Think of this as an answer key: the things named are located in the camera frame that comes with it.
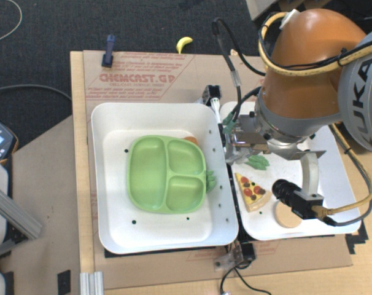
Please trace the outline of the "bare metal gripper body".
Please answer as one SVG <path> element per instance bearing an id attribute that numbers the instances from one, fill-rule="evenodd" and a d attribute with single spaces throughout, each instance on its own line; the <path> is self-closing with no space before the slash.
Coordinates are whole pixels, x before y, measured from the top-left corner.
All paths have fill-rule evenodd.
<path id="1" fill-rule="evenodd" d="M 255 125 L 255 118 L 248 115 L 240 115 L 228 136 L 228 144 L 233 151 L 249 151 L 251 154 L 268 154 L 267 140 L 259 134 Z"/>

